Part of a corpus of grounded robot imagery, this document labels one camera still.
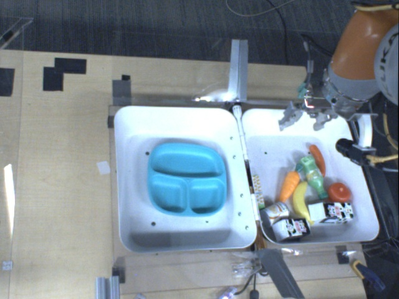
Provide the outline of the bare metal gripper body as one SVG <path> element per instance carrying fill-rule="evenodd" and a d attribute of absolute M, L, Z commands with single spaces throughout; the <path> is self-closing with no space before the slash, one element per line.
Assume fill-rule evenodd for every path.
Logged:
<path fill-rule="evenodd" d="M 367 102 L 346 95 L 331 79 L 326 79 L 318 86 L 309 85 L 306 88 L 302 107 L 311 117 L 351 117 Z"/>

